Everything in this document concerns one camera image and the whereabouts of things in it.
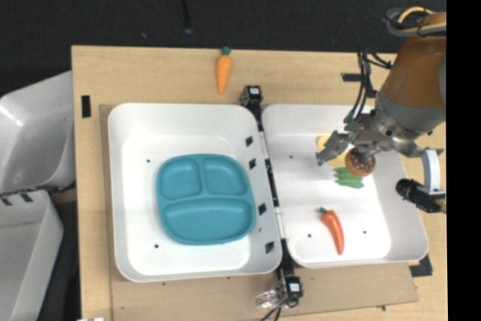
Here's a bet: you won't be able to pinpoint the pale yellow banana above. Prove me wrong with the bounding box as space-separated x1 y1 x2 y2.
315 135 349 168

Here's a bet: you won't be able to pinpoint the black block with thin wires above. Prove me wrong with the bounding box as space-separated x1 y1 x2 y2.
278 274 304 301
238 84 265 107

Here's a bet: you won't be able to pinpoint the blue divided plate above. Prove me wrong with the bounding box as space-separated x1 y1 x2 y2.
156 153 258 247

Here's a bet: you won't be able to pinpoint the black cylinder on white bracket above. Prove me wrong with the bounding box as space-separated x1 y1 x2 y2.
395 147 447 214

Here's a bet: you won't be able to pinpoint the green pea pods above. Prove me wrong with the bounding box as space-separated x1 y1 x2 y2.
333 165 366 190

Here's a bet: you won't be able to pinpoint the brown doughnut with sprinkles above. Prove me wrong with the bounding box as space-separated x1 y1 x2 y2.
344 147 377 178

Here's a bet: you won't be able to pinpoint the thin black and white rod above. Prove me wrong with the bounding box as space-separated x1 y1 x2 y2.
250 101 298 280

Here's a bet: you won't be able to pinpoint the white plastic tray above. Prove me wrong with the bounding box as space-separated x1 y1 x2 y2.
260 103 430 270
107 102 284 283

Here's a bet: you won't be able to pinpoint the pale orange plush carrot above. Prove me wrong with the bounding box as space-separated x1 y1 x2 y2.
215 45 234 96

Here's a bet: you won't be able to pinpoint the glossy orange carrot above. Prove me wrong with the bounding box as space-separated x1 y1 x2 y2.
319 206 346 256

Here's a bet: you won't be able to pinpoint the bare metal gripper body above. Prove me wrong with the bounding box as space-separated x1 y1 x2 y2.
346 111 430 159

